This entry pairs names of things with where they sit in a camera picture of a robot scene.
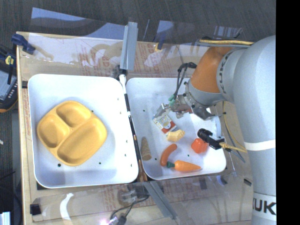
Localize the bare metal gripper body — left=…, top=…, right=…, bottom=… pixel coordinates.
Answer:
left=172, top=94, right=216, bottom=121

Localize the pale yellow wedge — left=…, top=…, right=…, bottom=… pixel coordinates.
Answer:
left=166, top=129, right=186, bottom=143

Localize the white plastic tray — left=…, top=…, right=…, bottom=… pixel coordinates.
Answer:
left=126, top=77, right=227, bottom=181
left=27, top=73, right=139, bottom=189

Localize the orange red sausage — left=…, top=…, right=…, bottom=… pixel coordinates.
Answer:
left=159, top=143, right=178, bottom=167

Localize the black cylinder on white bracket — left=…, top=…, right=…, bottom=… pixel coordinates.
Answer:
left=197, top=113, right=225, bottom=150

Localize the brown ice cream cone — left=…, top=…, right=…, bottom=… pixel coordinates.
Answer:
left=141, top=136, right=152, bottom=161

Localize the brown cardboard board red print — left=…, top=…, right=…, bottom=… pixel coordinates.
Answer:
left=15, top=31, right=254, bottom=225

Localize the orange bell pepper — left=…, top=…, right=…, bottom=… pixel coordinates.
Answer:
left=191, top=138, right=209, bottom=154

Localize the white and red carton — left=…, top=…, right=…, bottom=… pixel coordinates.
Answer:
left=152, top=113, right=178, bottom=135

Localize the yellow divided plate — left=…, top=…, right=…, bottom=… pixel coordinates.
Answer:
left=36, top=100, right=108, bottom=167

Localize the orange carrot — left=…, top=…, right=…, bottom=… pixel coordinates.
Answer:
left=166, top=160, right=202, bottom=173

